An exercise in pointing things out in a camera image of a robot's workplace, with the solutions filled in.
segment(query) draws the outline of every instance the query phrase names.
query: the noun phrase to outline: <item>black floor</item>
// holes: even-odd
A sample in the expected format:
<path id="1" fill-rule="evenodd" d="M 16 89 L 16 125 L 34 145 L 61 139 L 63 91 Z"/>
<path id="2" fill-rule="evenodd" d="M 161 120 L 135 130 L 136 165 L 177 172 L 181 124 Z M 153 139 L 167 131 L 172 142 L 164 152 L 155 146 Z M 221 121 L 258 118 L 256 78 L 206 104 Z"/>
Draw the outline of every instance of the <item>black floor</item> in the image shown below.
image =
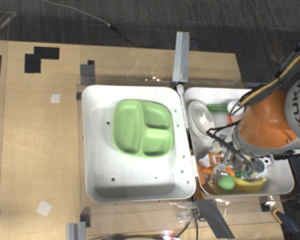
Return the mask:
<path id="1" fill-rule="evenodd" d="M 143 48 L 174 49 L 189 31 L 192 51 L 235 53 L 245 82 L 268 82 L 300 40 L 300 0 L 49 0 L 115 26 Z M 9 39 L 132 46 L 95 18 L 41 0 L 0 0 L 17 12 Z"/>

